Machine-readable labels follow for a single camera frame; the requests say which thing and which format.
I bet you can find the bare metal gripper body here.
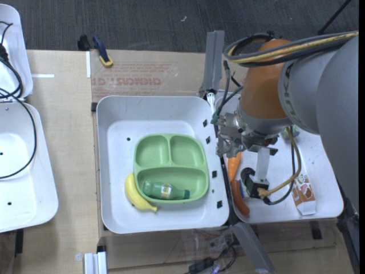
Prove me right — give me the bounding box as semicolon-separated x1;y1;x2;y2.
215;112;279;158

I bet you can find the orange carrot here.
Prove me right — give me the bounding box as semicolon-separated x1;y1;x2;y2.
227;151;242;183

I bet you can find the green and white carton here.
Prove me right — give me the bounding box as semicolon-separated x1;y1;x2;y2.
281;125;301;140

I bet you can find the red sausage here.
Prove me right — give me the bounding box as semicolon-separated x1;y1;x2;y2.
230;179;251;217

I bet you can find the green divided plate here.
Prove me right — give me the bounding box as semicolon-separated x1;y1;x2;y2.
133;134;210;204

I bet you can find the white plastic tray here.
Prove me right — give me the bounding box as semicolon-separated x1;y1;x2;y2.
213;91;344;225
96;95;230;235

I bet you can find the green plastic bottle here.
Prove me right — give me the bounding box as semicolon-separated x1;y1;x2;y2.
142;180;191;201

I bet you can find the brown and white carton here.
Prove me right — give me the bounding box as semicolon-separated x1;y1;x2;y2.
291;174;317;217

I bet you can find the brown cardboard board red print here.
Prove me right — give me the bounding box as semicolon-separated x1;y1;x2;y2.
90;49;346;270

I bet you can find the yellow banana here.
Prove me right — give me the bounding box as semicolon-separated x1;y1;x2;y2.
124;172;159;213

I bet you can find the black cylinder on white bracket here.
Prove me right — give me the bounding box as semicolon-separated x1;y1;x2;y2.
240;147;270;200

